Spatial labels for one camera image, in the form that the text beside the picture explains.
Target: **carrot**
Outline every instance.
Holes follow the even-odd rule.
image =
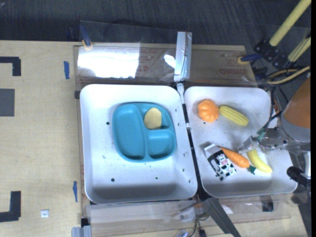
[[[237,166],[241,168],[249,168],[250,163],[249,160],[242,156],[241,154],[238,154],[232,150],[229,150],[227,148],[220,147],[221,150],[223,150],[224,154],[227,156],[229,160],[231,160],[233,163],[235,163]]]

